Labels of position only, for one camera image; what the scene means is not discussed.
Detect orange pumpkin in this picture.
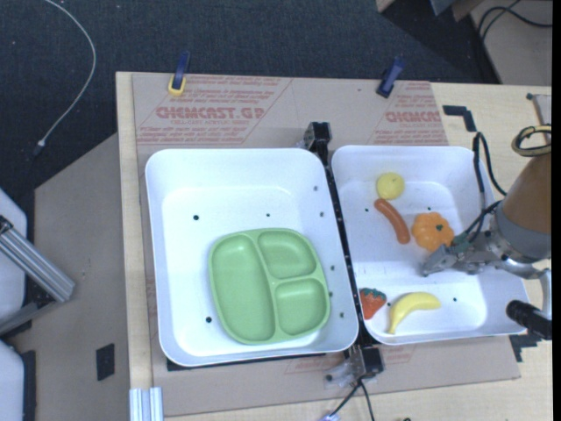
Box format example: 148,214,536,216
410,211,456,253

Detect green divided plate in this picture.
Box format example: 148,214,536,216
207,227,332,346

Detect orange sausage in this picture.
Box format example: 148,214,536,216
373,197,412,246

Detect yellow lemon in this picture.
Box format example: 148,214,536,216
375,172,406,201

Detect red strawberry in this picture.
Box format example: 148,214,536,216
359,287,388,321

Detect yellow banana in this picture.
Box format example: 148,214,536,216
386,291,443,336

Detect black cylinder on white bracket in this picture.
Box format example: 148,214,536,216
505,267,552,340

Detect white plastic tray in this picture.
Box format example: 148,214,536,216
144,146,361,367
330,144,530,346

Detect black block with thin wires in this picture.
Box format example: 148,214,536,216
344,346,386,377
302,120,332,153

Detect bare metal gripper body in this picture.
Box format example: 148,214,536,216
455,231,543,281

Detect brown cardboard board red print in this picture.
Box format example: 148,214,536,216
131,73,523,418

